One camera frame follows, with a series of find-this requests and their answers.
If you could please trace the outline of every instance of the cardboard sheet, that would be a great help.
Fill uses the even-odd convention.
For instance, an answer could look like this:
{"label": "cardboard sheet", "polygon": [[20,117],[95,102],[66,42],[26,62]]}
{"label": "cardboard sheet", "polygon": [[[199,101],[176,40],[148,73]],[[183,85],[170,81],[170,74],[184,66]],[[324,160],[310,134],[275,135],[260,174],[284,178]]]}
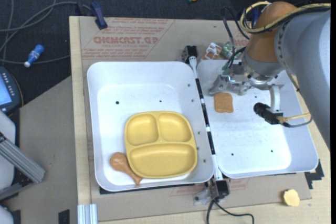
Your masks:
{"label": "cardboard sheet", "polygon": [[[88,68],[98,61],[174,61],[179,60],[185,46],[197,46],[198,55],[212,42],[229,41],[222,21],[107,18],[107,29],[98,30],[94,18],[80,17],[80,44],[88,136],[89,170],[92,203],[98,206],[99,221],[157,216],[206,210],[207,205],[194,205],[193,195],[204,184],[169,187],[123,193],[100,194],[94,176],[94,154],[88,85]],[[234,22],[229,22],[236,46],[247,45]],[[224,207],[281,202],[280,193],[293,188],[301,199],[311,198],[303,173],[228,179],[231,194],[221,202]]]}
{"label": "cardboard sheet", "polygon": [[69,77],[20,108],[20,149],[46,171],[41,183],[4,202],[20,211],[21,223],[59,224],[60,216],[77,221],[71,85]]}

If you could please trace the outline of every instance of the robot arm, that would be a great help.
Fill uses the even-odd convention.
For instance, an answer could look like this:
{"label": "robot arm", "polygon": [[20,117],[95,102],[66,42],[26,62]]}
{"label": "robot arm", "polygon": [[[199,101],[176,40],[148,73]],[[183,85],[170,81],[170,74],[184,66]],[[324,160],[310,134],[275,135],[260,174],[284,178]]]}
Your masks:
{"label": "robot arm", "polygon": [[[226,76],[217,79],[209,93],[226,88],[232,81],[237,86],[238,80],[240,89],[270,90],[267,83],[286,70],[296,76],[299,91],[330,150],[330,4],[300,8],[286,2],[261,4],[266,7],[254,28],[245,22],[247,10],[240,19],[242,29],[251,33],[240,71],[237,67],[230,71],[224,68]],[[260,109],[269,107],[255,108],[259,115]]]}

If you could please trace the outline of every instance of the table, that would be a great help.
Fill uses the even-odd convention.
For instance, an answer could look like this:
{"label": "table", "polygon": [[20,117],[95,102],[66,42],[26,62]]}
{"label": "table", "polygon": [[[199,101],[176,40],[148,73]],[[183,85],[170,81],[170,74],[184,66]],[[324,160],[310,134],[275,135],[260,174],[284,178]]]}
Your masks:
{"label": "table", "polygon": [[[70,23],[70,43],[71,43],[71,68],[72,68],[72,91],[73,91],[73,107],[74,107],[74,123],[75,123],[75,145],[76,145],[76,173],[77,173],[77,193],[78,193],[78,204],[79,205],[89,205],[93,201],[97,200],[95,196],[97,190],[92,188],[92,182],[94,177],[90,176],[89,169],[89,153],[90,153],[90,143],[87,139],[87,119],[86,119],[86,104],[85,104],[85,77],[83,74],[83,61],[82,61],[82,50],[81,42],[85,35],[81,35],[81,22],[83,20],[91,20],[93,18],[83,18],[77,16],[71,16],[69,18]],[[109,22],[112,22],[114,18],[108,18]],[[171,49],[167,54],[163,54],[160,47],[153,47],[150,49],[150,53],[155,56],[151,60],[164,60],[166,57],[177,57],[181,55],[181,51],[185,45],[199,45],[199,54],[201,55],[205,51],[205,47],[210,42],[219,42],[228,39],[226,33],[223,31],[223,22],[220,21],[204,21],[204,20],[161,20],[152,19],[151,21],[143,21],[151,23],[166,22],[166,30],[162,33],[153,33],[153,35],[158,35],[157,40],[164,42],[165,39],[169,39]],[[305,107],[304,101],[299,97],[302,107]],[[331,175],[330,175],[330,152],[328,151],[324,141],[319,134],[317,127],[312,123],[309,125],[309,129],[314,140],[321,165],[324,171],[325,177],[321,181],[313,182],[313,190],[311,190],[312,199],[302,200],[299,207],[288,207],[283,203],[277,202],[272,204],[262,204],[258,206],[244,206],[231,208],[229,211],[242,214],[250,213],[255,216],[256,223],[331,223]],[[276,193],[276,196],[280,198],[280,192]],[[118,194],[120,197],[124,195],[125,197],[130,197],[129,204],[131,204],[131,197],[133,194],[125,193]],[[259,193],[254,193],[253,197],[257,197]],[[118,204],[106,204],[106,197],[104,197],[106,207],[113,208]],[[207,206],[201,206],[198,208],[191,209],[189,211],[193,212],[183,212],[176,211],[179,214],[173,214],[174,212],[169,212],[161,210],[157,216],[146,216],[137,217],[132,219],[119,219],[119,220],[104,220],[100,223],[110,224],[110,223],[203,223],[205,222],[205,215]],[[126,205],[123,206],[124,211],[131,212],[136,208],[129,208]],[[243,217],[244,223],[251,223],[248,217]],[[235,217],[227,216],[220,210],[213,210],[210,217],[210,223],[242,223]]]}

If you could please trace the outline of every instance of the yellow divided plate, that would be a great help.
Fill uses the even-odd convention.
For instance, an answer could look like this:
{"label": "yellow divided plate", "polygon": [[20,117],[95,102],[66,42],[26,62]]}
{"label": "yellow divided plate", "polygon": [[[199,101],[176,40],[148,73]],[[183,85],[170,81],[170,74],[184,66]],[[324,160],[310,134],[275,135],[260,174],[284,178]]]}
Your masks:
{"label": "yellow divided plate", "polygon": [[172,111],[131,116],[125,125],[125,144],[132,170],[143,178],[169,178],[191,172],[197,149],[188,120]]}

